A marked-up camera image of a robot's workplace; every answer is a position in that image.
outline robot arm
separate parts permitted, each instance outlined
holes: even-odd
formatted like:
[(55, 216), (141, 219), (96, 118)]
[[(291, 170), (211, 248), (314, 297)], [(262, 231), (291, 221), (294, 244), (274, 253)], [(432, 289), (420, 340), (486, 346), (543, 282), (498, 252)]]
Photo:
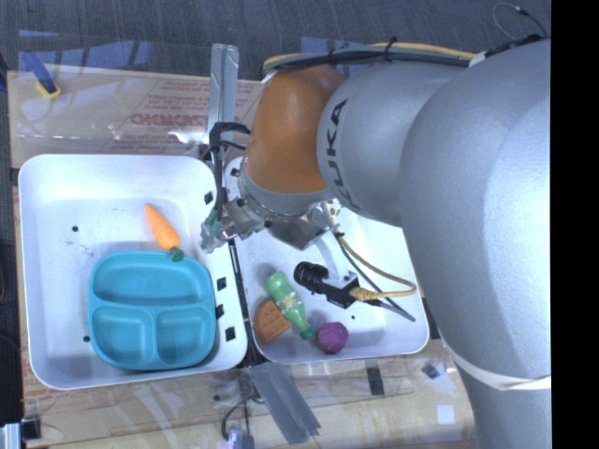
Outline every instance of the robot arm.
[(221, 237), (330, 197), (400, 226), (486, 449), (551, 445), (549, 51), (275, 75), (230, 213), (249, 230)]

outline toy bottle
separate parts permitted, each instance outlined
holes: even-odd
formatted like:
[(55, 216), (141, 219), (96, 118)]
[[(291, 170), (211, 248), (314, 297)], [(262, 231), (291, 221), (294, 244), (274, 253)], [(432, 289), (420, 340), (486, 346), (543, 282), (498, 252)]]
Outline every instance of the toy bottle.
[(279, 307), (287, 321), (299, 329), (299, 335), (307, 340), (315, 333), (314, 328), (306, 320), (306, 309), (300, 295), (289, 285), (282, 271), (271, 274), (266, 282), (266, 290)]

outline blue plate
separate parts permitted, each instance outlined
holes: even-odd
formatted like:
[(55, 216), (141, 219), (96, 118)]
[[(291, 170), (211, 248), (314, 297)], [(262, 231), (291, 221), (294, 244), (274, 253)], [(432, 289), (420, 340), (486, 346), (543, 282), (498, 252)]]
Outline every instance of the blue plate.
[(187, 256), (175, 263), (166, 252), (111, 253), (92, 271), (88, 318), (94, 349), (112, 366), (194, 366), (214, 345), (212, 280)]

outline dark floor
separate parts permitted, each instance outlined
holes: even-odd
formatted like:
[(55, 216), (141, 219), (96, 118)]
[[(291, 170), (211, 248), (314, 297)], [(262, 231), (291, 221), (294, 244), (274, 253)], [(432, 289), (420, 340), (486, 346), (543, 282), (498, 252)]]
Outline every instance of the dark floor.
[[(542, 30), (508, 6), (525, 8), (549, 34), (551, 0), (0, 0), (0, 52), (17, 68), (29, 40), (23, 31), (132, 39), (174, 46), (239, 47), (240, 76), (255, 80), (269, 56), (327, 45), (431, 43), (484, 51)], [(165, 71), (205, 75), (209, 59), (184, 61), (171, 52)], [(0, 425), (21, 416), (14, 231), (6, 94), (0, 94)]]

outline toy carrot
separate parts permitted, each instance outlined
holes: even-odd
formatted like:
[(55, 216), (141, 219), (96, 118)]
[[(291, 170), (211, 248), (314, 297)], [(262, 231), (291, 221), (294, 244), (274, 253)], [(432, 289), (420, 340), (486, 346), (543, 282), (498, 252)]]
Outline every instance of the toy carrot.
[(153, 236), (158, 245), (165, 251), (170, 252), (170, 259), (181, 261), (184, 257), (183, 251), (179, 249), (181, 239), (179, 234), (171, 226), (168, 220), (152, 205), (146, 204), (146, 215), (152, 229)]

